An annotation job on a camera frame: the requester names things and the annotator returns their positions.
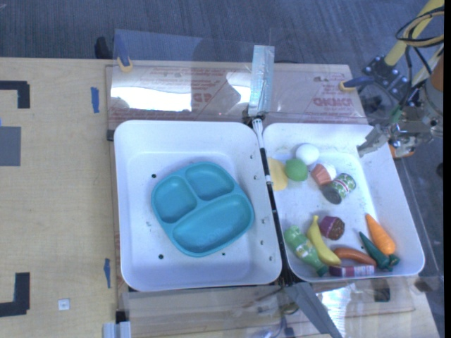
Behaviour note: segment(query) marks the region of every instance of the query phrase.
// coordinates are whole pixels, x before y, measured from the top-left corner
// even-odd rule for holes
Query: yellow pole
[[[417,16],[423,15],[424,13],[427,13],[434,8],[439,8],[444,3],[445,0],[429,0]],[[427,26],[427,24],[429,24],[430,21],[431,19],[421,21],[416,26],[414,33],[412,34],[413,38],[418,37],[420,32],[423,31],[423,29]],[[398,41],[384,58],[385,63],[389,66],[395,66],[396,63],[401,59],[401,56],[404,54],[406,47],[407,45],[404,42]]]

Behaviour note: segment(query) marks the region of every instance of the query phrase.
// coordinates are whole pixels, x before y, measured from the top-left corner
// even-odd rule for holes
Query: blue plate
[[[190,164],[163,178],[151,203],[166,234],[188,256],[207,256],[232,244],[254,222],[247,195],[211,162]]]

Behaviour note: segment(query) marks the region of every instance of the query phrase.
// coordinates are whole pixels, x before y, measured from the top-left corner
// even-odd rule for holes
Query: green can
[[[332,204],[340,204],[356,186],[357,184],[351,175],[341,173],[323,188],[323,195]]]

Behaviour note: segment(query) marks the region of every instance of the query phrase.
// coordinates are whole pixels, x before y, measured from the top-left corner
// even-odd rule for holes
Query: dark floor
[[[271,43],[276,59],[348,64],[354,76],[387,54],[395,33],[428,0],[0,0],[0,56],[95,58],[100,36],[115,29]],[[428,33],[443,31],[443,20]],[[424,52],[426,57],[432,53]],[[421,64],[413,61],[414,68]],[[407,74],[401,59],[397,67]],[[396,161],[427,260],[422,272],[444,337],[443,141]]]

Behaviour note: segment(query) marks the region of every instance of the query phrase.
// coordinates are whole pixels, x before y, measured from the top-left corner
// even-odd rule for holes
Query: green lime
[[[300,159],[290,159],[285,163],[285,174],[296,182],[306,180],[308,172],[307,165]]]

